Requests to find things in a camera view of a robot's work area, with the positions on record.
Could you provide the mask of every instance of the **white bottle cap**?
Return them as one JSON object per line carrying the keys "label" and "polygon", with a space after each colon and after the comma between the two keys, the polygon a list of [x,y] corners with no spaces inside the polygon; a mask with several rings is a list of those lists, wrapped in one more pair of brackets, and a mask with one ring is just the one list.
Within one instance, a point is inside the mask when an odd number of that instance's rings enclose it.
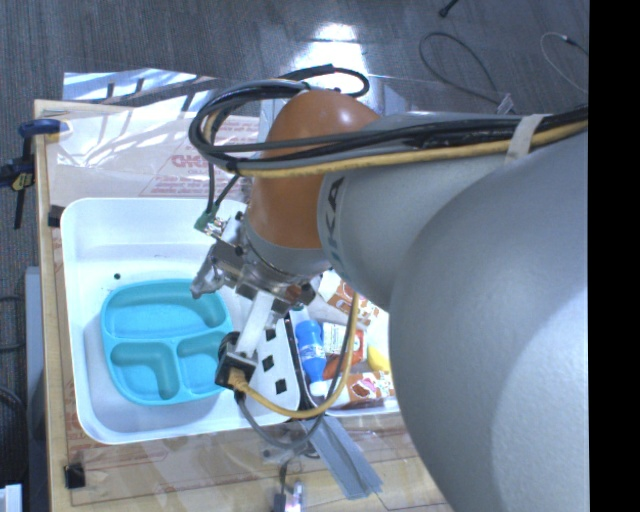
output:
{"label": "white bottle cap", "polygon": [[323,380],[318,380],[309,384],[309,391],[313,396],[326,396],[327,395],[327,383]]}

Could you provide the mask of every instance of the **blue clamp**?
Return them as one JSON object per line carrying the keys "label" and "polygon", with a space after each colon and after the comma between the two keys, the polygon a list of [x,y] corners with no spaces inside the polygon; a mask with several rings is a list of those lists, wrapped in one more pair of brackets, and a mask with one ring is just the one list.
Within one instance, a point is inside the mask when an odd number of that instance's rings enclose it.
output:
{"label": "blue clamp", "polygon": [[35,164],[31,153],[31,141],[36,135],[47,135],[69,130],[69,126],[57,119],[34,119],[22,123],[18,133],[24,139],[22,156],[9,160],[0,167],[0,187],[11,187],[18,193],[16,216],[13,229],[19,229],[22,224],[25,189],[35,183]]}

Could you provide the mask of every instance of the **blue bottle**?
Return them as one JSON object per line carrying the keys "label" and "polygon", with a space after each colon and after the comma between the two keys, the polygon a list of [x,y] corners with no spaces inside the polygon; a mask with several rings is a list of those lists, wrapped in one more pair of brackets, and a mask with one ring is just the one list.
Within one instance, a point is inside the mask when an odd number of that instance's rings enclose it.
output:
{"label": "blue bottle", "polygon": [[296,338],[302,369],[311,381],[309,391],[313,396],[325,396],[327,389],[322,379],[322,372],[327,365],[327,356],[322,342],[320,324],[315,320],[300,322],[296,326]]}

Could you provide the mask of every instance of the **blue divided plate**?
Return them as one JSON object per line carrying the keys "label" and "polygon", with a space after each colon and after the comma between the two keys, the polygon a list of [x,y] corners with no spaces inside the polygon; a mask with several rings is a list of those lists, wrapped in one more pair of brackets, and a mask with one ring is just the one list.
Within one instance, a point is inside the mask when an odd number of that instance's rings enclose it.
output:
{"label": "blue divided plate", "polygon": [[102,305],[100,327],[111,378],[141,405],[205,398],[214,383],[218,347],[233,330],[219,294],[195,300],[188,279],[124,285]]}

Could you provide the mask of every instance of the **gray carpet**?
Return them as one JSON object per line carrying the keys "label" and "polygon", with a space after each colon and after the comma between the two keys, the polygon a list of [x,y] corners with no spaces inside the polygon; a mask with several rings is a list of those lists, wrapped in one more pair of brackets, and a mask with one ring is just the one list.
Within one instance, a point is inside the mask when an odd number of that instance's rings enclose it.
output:
{"label": "gray carpet", "polygon": [[[425,58],[451,82],[509,93],[520,114],[568,110],[586,103],[588,0],[4,0],[0,2],[0,164],[21,153],[17,126],[36,98],[61,99],[65,71],[141,67],[233,80],[267,78],[305,66],[343,62],[332,39],[360,45],[354,66],[395,77],[406,105],[495,112],[487,100],[443,84],[422,62],[418,45],[432,32]],[[38,264],[35,190],[22,228],[13,229],[16,194],[0,189],[0,296],[23,295],[24,272]],[[0,348],[24,339],[20,301],[0,302]],[[24,348],[0,351],[0,385],[28,400]],[[0,395],[0,487],[24,477],[25,432],[15,400]]]}

